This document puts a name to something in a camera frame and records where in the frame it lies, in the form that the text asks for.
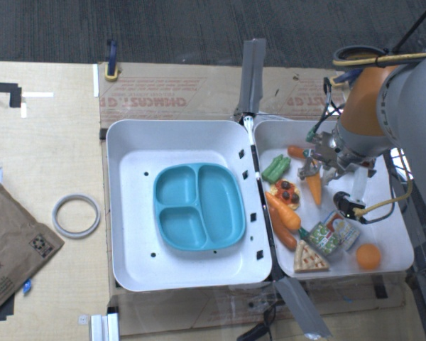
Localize blue divided plate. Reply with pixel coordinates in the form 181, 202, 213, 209
153, 162, 247, 252

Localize green printed carton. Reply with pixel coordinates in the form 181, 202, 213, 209
306, 220, 342, 257

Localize white ring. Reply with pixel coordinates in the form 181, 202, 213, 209
51, 193, 102, 240

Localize white plastic tray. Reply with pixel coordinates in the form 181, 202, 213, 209
105, 119, 273, 293
252, 119, 415, 281

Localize pizza slice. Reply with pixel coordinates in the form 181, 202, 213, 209
293, 239, 331, 274

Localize white and blue cup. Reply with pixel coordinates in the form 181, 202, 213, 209
322, 210, 361, 253

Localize orange-brown sausage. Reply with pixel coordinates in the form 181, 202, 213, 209
267, 207, 298, 251

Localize orange ball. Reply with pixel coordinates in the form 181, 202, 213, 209
355, 243, 382, 271

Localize brown cardboard board red print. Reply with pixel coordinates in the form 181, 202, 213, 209
98, 61, 406, 337

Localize round pizza with olives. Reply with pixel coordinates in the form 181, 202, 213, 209
268, 178, 302, 211

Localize orange carrot with green stem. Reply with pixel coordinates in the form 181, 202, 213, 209
264, 190, 310, 240

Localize green asparagus bundle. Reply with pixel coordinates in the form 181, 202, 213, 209
261, 153, 293, 185

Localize brown paper bag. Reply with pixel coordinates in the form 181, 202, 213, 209
0, 168, 66, 321

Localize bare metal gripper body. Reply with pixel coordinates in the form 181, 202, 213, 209
310, 131, 377, 174

